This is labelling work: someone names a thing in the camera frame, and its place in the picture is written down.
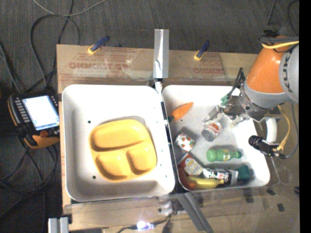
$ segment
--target yellow divided tray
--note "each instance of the yellow divided tray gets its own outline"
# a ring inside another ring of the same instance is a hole
[[[150,172],[156,150],[145,126],[133,119],[96,126],[89,135],[95,166],[110,182],[130,180]]]

